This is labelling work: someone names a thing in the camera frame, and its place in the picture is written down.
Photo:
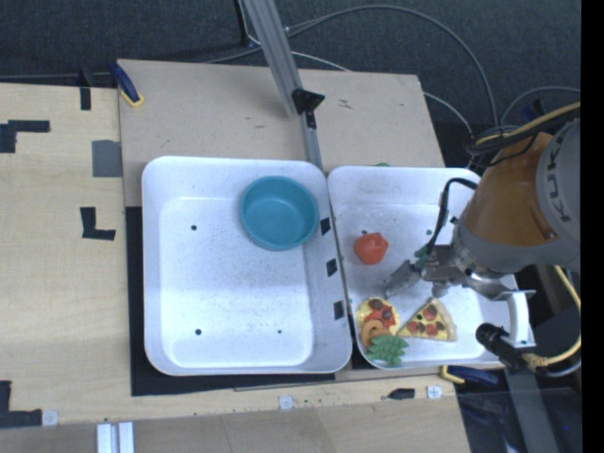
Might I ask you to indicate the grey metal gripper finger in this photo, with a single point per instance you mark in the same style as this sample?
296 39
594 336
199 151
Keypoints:
403 277
441 290

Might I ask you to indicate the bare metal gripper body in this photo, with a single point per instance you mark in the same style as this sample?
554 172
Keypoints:
446 264

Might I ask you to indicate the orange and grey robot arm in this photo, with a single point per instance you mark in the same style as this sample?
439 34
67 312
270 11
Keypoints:
509 206

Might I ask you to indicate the toy pizza slice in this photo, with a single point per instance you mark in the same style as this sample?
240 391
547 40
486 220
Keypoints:
430 323
377 310

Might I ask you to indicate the red toy tomato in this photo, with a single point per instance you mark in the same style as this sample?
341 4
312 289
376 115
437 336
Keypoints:
370 248

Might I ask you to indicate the white plastic tray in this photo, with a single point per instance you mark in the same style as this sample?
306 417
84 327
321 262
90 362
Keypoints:
415 206
226 276

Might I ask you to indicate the green toy leaf vegetable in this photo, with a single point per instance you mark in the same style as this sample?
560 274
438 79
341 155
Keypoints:
387 349

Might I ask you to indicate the black block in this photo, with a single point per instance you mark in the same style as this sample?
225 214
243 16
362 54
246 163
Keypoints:
402 393

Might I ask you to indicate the small green object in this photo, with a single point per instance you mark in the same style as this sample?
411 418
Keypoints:
382 164

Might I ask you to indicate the blue bowl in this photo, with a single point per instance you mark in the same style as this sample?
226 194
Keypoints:
278 213

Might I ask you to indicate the pale wood board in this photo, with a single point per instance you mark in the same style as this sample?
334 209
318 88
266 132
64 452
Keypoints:
212 111

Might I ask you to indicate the black cylinder on white bracket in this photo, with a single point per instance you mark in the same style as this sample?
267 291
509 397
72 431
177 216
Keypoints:
495 340

